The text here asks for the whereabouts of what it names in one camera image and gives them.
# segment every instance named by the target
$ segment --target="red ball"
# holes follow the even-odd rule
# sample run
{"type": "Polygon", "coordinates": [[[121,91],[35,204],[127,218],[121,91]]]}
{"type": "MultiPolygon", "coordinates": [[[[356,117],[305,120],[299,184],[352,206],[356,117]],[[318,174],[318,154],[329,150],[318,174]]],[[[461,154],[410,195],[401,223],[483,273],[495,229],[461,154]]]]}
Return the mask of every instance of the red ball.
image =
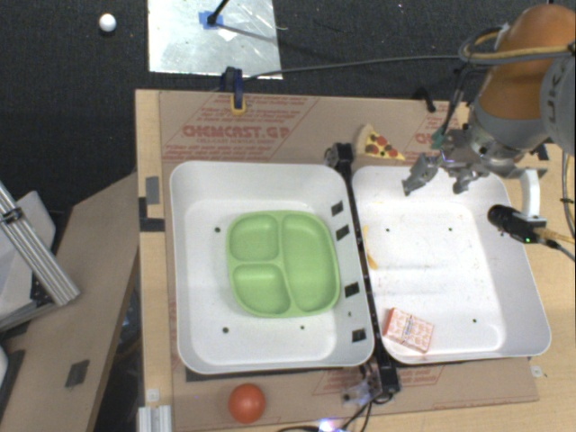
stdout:
{"type": "Polygon", "coordinates": [[[242,424],[257,421],[266,408],[266,398],[254,384],[241,384],[228,398],[228,410],[232,417],[242,424]]]}

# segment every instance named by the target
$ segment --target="blue clamp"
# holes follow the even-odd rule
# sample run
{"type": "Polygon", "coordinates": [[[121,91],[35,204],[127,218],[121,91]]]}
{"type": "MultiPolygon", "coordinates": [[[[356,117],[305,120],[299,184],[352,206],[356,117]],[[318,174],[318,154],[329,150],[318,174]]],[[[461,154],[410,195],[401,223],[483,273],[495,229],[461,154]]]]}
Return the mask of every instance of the blue clamp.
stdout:
{"type": "Polygon", "coordinates": [[[230,109],[234,115],[241,115],[246,111],[241,68],[226,67],[226,71],[220,76],[220,91],[234,93],[230,97],[230,109]]]}

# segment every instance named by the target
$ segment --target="white ball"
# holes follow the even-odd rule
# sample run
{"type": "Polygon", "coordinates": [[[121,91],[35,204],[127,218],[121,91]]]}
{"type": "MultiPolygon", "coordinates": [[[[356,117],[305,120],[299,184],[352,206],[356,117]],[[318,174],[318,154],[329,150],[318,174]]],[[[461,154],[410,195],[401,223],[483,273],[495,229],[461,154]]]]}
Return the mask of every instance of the white ball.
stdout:
{"type": "Polygon", "coordinates": [[[116,29],[116,18],[109,13],[100,16],[100,29],[104,32],[112,32],[116,29]]]}

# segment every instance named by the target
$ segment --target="metal plate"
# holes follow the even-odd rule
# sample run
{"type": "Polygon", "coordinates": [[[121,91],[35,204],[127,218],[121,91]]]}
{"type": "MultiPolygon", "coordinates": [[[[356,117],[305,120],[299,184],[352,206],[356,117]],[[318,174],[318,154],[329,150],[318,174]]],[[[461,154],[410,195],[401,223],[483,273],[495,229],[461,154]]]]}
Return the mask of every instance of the metal plate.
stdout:
{"type": "Polygon", "coordinates": [[[248,77],[279,70],[272,0],[230,0],[222,22],[207,28],[200,14],[220,2],[148,0],[150,71],[217,76],[232,66],[248,77]]]}

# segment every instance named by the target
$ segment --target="white tray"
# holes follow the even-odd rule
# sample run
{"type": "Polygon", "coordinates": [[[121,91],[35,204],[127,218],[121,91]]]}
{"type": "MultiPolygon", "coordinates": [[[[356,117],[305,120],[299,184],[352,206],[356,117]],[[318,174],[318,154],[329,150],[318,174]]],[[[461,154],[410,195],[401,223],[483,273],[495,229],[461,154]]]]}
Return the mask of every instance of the white tray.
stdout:
{"type": "Polygon", "coordinates": [[[339,174],[319,165],[194,161],[174,170],[170,192],[178,350],[190,369],[221,374],[340,367],[370,357],[374,333],[347,189],[339,174]],[[339,204],[342,211],[333,215],[332,207],[339,204]],[[264,210],[311,212],[326,223],[341,282],[331,310],[269,319],[237,304],[226,266],[226,231],[240,214],[264,210]],[[337,230],[345,226],[349,233],[337,240],[337,230]],[[346,297],[349,285],[357,286],[357,292],[346,297]]]}
{"type": "Polygon", "coordinates": [[[435,325],[425,355],[385,337],[388,352],[405,364],[543,353],[550,329],[524,246],[487,220],[492,205],[509,205],[503,183],[491,175],[454,195],[438,172],[406,197],[409,173],[366,166],[354,176],[381,326],[393,307],[435,325]]]}

